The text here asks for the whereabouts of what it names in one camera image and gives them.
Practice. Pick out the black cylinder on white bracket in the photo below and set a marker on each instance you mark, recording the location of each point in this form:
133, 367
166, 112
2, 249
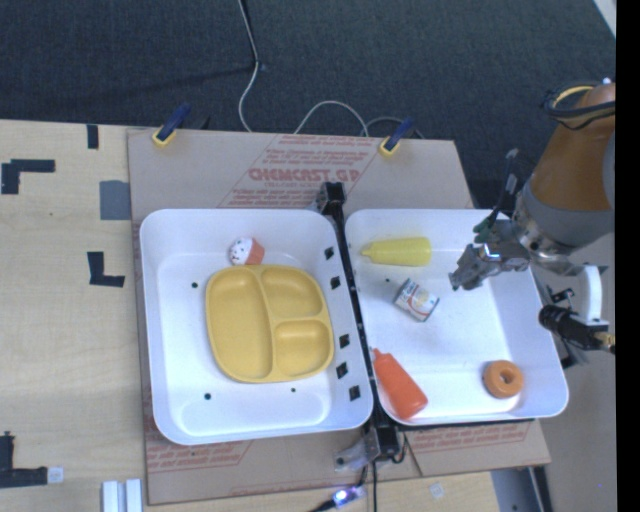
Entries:
570, 324

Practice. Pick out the orange bottle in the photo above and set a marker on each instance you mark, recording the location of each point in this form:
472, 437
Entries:
397, 385

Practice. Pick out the yellow bottle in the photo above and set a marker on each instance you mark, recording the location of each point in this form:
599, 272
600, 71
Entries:
400, 251

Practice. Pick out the orange doughnut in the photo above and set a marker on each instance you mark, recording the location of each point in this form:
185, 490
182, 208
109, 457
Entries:
500, 387

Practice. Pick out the white plastic tray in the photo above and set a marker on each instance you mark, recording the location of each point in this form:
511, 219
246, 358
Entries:
465, 340
180, 325

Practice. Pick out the white and orange cupcake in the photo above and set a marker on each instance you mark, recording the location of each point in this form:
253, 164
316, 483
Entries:
245, 251

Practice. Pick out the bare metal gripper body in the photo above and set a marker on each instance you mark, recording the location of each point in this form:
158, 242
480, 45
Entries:
510, 250

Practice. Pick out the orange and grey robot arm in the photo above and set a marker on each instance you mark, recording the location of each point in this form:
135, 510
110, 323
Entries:
570, 165

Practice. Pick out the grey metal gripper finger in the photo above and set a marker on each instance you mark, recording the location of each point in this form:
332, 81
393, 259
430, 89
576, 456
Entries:
470, 257
462, 281

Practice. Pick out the thin black rod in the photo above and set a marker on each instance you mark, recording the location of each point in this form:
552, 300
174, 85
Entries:
356, 300

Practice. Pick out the brown cardboard board red print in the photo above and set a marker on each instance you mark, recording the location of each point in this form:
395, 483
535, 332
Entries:
210, 170

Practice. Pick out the yellow divided plate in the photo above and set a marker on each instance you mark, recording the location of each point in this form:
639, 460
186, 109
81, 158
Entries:
240, 320

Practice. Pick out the small white can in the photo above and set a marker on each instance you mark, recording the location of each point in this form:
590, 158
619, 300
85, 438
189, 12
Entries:
416, 300

